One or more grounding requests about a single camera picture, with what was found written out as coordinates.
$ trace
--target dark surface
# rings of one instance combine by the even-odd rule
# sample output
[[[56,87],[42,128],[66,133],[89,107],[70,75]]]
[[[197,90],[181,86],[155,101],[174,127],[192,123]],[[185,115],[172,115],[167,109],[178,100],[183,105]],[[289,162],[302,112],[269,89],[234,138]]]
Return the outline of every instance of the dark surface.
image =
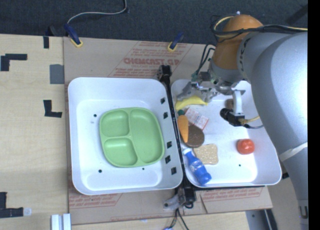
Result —
[[[117,12],[123,0],[0,0],[0,34],[45,35],[81,12]],[[183,42],[214,41],[212,15],[240,11],[263,24],[308,27],[308,0],[127,0],[129,12],[112,16],[81,16],[70,24],[80,37],[142,41],[172,41],[184,32]]]

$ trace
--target blue clamp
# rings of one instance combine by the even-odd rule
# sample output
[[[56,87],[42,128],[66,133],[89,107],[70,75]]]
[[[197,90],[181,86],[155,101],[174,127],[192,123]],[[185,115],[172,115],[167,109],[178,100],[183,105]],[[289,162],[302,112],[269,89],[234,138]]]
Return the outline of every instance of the blue clamp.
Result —
[[[80,48],[84,43],[79,39],[79,36],[77,35],[76,31],[68,24],[63,25],[64,30],[68,33],[70,36],[71,42],[76,46],[77,48]]]
[[[172,42],[169,43],[167,49],[169,52],[174,52],[177,48],[177,44],[184,38],[184,32],[179,32]]]

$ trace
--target red tomato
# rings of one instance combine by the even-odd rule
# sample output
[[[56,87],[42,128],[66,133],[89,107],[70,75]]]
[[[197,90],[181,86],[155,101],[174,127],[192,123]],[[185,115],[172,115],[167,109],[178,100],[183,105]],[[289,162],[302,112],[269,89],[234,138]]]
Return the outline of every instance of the red tomato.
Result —
[[[248,155],[254,152],[255,143],[249,138],[240,139],[236,143],[236,148],[240,154]]]

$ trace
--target light wood surface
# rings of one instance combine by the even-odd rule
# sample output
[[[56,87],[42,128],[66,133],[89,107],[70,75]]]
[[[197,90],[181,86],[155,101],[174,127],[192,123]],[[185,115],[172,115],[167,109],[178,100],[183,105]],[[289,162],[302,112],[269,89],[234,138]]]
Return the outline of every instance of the light wood surface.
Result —
[[[50,84],[49,67],[63,65],[63,39],[0,34],[0,55],[27,54],[0,71],[0,192],[7,208],[31,208],[32,215],[1,218],[0,230],[48,230],[50,216],[68,213],[65,86]],[[45,117],[43,100],[62,118]],[[245,212],[185,216],[189,229],[248,230]],[[172,218],[74,225],[72,229],[162,230]],[[179,220],[176,230],[184,229]]]

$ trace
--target carrot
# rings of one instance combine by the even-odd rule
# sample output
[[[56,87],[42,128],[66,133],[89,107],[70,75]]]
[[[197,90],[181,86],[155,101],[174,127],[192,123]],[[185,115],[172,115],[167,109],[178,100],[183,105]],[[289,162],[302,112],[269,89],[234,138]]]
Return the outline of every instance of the carrot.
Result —
[[[189,121],[188,118],[185,115],[179,115],[178,120],[178,128],[180,131],[180,134],[182,136],[182,139],[185,143],[188,142],[188,135],[189,135]]]

